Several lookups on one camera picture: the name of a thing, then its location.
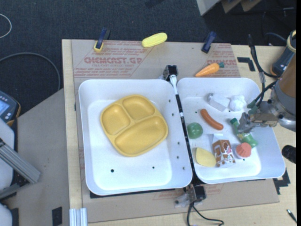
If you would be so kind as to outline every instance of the green ball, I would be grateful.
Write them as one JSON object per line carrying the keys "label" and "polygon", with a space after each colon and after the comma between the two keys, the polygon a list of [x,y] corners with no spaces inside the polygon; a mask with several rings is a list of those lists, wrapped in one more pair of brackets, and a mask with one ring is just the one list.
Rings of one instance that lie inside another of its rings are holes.
{"label": "green ball", "polygon": [[203,128],[200,124],[193,122],[187,126],[188,137],[190,139],[196,139],[203,134]]}

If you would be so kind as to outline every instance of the black fabric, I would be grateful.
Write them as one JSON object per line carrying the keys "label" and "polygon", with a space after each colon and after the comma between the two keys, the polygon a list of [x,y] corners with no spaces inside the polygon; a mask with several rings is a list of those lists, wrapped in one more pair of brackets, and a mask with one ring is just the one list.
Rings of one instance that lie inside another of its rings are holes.
{"label": "black fabric", "polygon": [[[255,45],[266,45],[263,34],[287,38],[296,29],[294,10],[272,11],[286,7],[296,8],[296,0],[262,0],[251,10],[258,13],[244,13],[239,4],[225,14],[217,3],[204,16],[196,0],[0,0],[0,13],[12,23],[11,33],[0,39],[0,60],[19,52],[41,54],[56,65],[62,88],[62,39],[96,40],[107,27],[110,40],[142,40],[166,32],[167,41],[203,42],[215,31],[214,42],[245,45],[251,34]],[[8,29],[0,16],[0,36]],[[273,36],[269,42],[284,45]],[[0,90],[21,104],[21,114],[55,93],[57,83],[55,70],[41,57],[23,55],[0,62]]]}

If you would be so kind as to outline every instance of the blue clip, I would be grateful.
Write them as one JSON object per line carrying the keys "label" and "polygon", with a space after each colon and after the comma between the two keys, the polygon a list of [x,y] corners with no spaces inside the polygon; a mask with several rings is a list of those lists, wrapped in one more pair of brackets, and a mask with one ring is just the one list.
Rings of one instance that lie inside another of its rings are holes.
{"label": "blue clip", "polygon": [[102,32],[100,33],[98,41],[94,45],[94,51],[96,53],[99,53],[103,49],[103,39],[106,33],[107,33],[107,28],[103,28]]}
{"label": "blue clip", "polygon": [[211,31],[208,35],[207,35],[207,38],[205,40],[205,44],[203,45],[202,47],[202,51],[205,52],[205,53],[208,53],[209,52],[209,49],[210,49],[210,45],[211,43],[213,42],[213,40],[215,39],[216,37],[216,33]]}

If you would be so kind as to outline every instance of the hot dog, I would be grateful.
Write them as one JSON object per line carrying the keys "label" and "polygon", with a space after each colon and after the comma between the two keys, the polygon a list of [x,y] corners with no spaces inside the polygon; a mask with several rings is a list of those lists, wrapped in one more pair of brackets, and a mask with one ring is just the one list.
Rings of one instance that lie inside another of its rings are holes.
{"label": "hot dog", "polygon": [[215,119],[213,119],[206,109],[201,109],[201,115],[204,118],[204,120],[213,128],[217,130],[222,130],[224,126],[220,123],[218,123]]}

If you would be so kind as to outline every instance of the table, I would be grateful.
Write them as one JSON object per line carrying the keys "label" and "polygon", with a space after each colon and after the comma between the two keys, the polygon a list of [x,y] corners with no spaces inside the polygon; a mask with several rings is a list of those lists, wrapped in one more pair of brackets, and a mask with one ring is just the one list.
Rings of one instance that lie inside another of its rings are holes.
{"label": "table", "polygon": [[[283,47],[257,46],[257,56],[261,66],[269,71],[269,66],[283,51]],[[248,46],[233,45],[232,50],[235,58],[251,57]],[[74,111],[75,96],[73,85],[72,68],[72,48],[71,40],[62,40],[63,52],[63,76],[64,76],[64,96],[66,114],[66,136],[68,154],[68,180],[69,180],[69,203],[71,209],[83,207],[81,197],[81,181],[79,173],[79,151],[77,142],[76,113]],[[247,64],[238,63],[241,77],[254,80],[260,86],[258,73],[249,71]],[[267,84],[272,82],[271,78],[266,78]],[[284,129],[277,125],[274,128],[279,146],[296,146],[296,135],[294,132]],[[280,189],[279,203],[248,206],[241,208],[230,208],[220,210],[203,211],[203,215],[208,218],[218,218],[225,222],[225,225],[295,225],[289,217],[287,209],[297,214],[296,203],[296,165],[285,159],[287,172],[290,178],[288,187]],[[190,217],[191,224],[208,225],[209,223],[196,213]],[[186,213],[173,215],[153,216],[146,218],[134,218],[118,221],[107,221],[89,224],[91,226],[110,226],[110,225],[173,225],[182,226],[186,224]]]}

